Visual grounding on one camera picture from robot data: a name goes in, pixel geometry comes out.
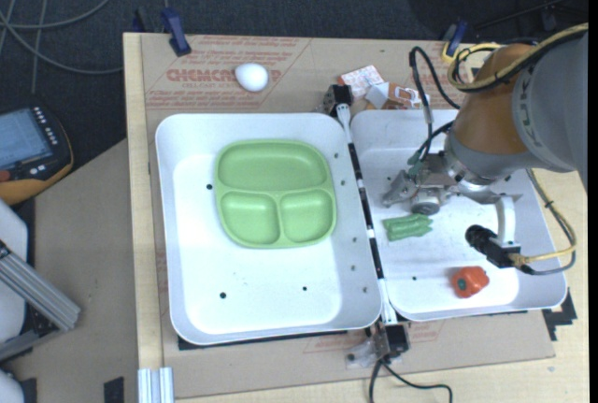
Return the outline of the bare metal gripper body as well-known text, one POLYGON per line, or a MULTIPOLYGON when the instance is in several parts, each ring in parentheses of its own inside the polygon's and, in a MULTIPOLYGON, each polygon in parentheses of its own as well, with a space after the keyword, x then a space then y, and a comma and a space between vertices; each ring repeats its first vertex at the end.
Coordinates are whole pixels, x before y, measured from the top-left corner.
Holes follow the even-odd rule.
POLYGON ((417 203, 445 204, 453 195, 460 195, 478 204, 493 204, 497 193, 493 179, 480 177, 468 169, 451 152, 428 153, 409 168, 415 186, 411 200, 417 203))

